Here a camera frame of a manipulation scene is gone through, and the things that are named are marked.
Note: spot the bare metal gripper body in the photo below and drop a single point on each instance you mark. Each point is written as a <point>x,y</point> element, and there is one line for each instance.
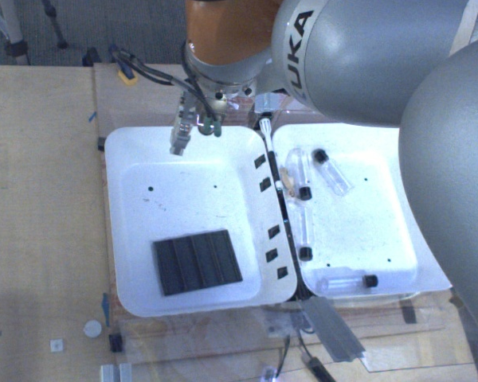
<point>231,94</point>

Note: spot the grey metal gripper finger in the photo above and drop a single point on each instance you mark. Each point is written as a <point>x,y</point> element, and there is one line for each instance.
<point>181,141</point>

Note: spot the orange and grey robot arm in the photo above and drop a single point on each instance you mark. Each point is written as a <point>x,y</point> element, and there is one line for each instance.
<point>366,54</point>

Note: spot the white plastic tray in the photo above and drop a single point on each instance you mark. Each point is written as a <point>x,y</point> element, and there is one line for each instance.
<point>362,229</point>
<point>191,197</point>

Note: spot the pale wood board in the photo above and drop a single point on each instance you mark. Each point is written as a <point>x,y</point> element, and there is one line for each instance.
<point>115,102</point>

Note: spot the clear plastic bottle black cap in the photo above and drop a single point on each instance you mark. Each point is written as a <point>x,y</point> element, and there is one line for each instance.
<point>299,169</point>
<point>334,175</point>
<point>344,283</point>
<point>305,233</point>

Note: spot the black ribbed rectangular pad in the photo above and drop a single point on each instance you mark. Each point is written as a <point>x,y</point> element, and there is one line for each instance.
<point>197,262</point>

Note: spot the white round disc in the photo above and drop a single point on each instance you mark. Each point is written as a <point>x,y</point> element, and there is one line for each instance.
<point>92,328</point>

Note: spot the small white square piece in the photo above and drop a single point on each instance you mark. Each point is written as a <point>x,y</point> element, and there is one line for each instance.
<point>56,345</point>

